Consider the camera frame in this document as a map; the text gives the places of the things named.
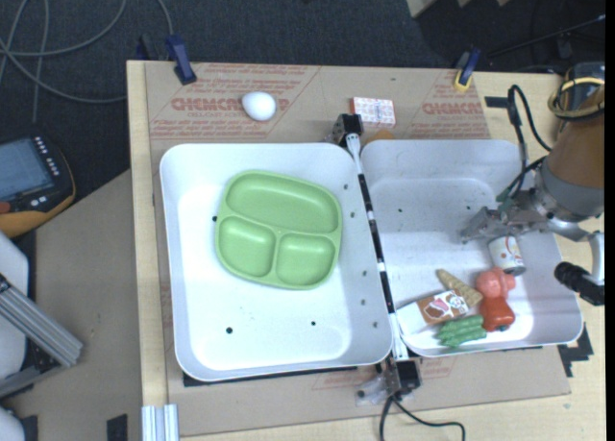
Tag green divided plate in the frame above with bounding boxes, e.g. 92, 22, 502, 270
214, 169, 344, 291

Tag brown cardboard board red print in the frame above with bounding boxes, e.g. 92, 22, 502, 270
143, 61, 574, 438

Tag white can orange print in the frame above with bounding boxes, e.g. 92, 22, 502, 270
488, 234, 526, 277

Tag black cylinder on white bracket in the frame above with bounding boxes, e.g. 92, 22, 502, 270
553, 217, 606, 306

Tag green bean pods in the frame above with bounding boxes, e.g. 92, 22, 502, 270
435, 315, 487, 348

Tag red and white carton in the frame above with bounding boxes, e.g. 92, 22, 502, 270
352, 96, 398, 128

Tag pink round toy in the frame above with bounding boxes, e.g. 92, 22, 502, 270
475, 266, 517, 299

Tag thin black and white rod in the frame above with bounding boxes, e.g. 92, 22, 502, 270
346, 134, 408, 361

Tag white plastic tray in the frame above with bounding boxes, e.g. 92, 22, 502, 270
159, 142, 394, 382
358, 138, 585, 358

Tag brown and white carton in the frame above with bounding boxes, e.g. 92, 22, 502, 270
394, 288, 471, 334

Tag orange red toy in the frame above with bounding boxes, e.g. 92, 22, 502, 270
478, 295, 518, 333

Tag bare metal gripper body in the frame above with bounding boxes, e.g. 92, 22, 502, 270
495, 188, 561, 238

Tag beige ice cream cone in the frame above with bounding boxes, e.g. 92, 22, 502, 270
435, 268, 483, 308

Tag white egg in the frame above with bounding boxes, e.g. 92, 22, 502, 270
241, 90, 279, 121

